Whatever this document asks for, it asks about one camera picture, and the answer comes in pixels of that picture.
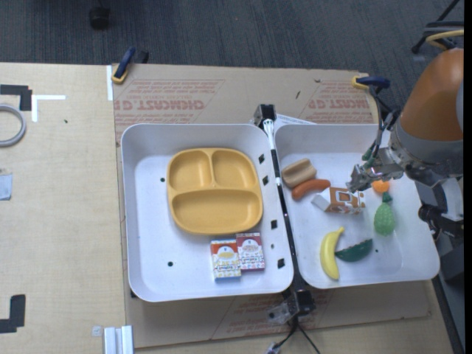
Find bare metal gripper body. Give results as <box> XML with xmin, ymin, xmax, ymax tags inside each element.
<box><xmin>364</xmin><ymin>147</ymin><xmax>406</xmax><ymax>182</ymax></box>

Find white plastic tray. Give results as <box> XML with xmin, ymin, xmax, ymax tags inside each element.
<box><xmin>274</xmin><ymin>123</ymin><xmax>441</xmax><ymax>291</ymax></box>
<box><xmin>120</xmin><ymin>122</ymin><xmax>295</xmax><ymax>303</ymax></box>

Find green melon slice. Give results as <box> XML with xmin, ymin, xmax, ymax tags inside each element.
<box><xmin>333</xmin><ymin>237</ymin><xmax>374</xmax><ymax>263</ymax></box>

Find thin black and white rod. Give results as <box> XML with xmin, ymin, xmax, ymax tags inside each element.
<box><xmin>263</xmin><ymin>119</ymin><xmax>300</xmax><ymax>291</ymax></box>

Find red and white packet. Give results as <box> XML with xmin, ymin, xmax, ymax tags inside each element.
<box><xmin>235</xmin><ymin>232</ymin><xmax>267</xmax><ymax>272</ymax></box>

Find white paper sheet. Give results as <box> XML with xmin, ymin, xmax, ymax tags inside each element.
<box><xmin>274</xmin><ymin>113</ymin><xmax>319</xmax><ymax>126</ymax></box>

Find orange and white carton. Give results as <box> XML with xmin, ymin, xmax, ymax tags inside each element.
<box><xmin>310</xmin><ymin>187</ymin><xmax>367</xmax><ymax>216</ymax></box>

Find yellow divided plate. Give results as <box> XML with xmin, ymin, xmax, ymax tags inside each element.
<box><xmin>166</xmin><ymin>147</ymin><xmax>265</xmax><ymax>235</ymax></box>

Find tan hot dog bun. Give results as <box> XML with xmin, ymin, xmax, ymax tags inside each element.
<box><xmin>280</xmin><ymin>157</ymin><xmax>318</xmax><ymax>189</ymax></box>

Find orange and white packet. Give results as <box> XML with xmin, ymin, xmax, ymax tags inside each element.
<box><xmin>209</xmin><ymin>238</ymin><xmax>243</xmax><ymax>284</ymax></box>

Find black cylinder on white bracket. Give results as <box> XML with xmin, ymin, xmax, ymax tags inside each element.
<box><xmin>417</xmin><ymin>177</ymin><xmax>465</xmax><ymax>237</ymax></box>

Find yellow banana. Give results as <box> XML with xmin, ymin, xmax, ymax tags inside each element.
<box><xmin>319</xmin><ymin>226</ymin><xmax>346</xmax><ymax>282</ymax></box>

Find brown cardboard board red print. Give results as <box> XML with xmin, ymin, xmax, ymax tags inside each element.
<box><xmin>111</xmin><ymin>63</ymin><xmax>433</xmax><ymax>349</ymax></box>

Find black block with thin wires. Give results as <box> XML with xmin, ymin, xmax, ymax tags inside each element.
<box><xmin>266</xmin><ymin>288</ymin><xmax>317</xmax><ymax>325</ymax></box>
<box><xmin>253</xmin><ymin>103</ymin><xmax>277</xmax><ymax>127</ymax></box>

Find orange sausage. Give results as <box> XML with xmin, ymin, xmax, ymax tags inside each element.
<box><xmin>291</xmin><ymin>178</ymin><xmax>332</xmax><ymax>201</ymax></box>

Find green grapes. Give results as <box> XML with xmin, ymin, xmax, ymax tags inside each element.
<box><xmin>373</xmin><ymin>191</ymin><xmax>397</xmax><ymax>237</ymax></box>

